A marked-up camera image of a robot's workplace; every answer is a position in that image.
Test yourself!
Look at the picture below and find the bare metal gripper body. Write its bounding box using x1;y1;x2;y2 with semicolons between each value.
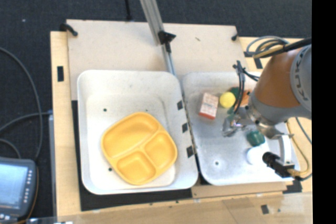
230;106;277;137

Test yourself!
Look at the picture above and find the white plastic tray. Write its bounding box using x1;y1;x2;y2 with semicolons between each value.
76;69;199;196
180;71;301;187

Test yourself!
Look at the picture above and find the yellow ball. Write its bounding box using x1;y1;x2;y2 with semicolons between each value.
219;91;237;109

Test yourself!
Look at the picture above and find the orange and white carton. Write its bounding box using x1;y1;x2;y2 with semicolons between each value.
198;92;219;120

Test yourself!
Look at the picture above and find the yellow divided plate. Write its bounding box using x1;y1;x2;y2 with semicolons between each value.
100;111;179;186

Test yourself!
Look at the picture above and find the pale flat board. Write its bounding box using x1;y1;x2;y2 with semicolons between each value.
65;19;289;199

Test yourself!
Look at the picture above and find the black cylinder on white bracket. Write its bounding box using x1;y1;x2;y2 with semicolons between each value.
262;133;296;178

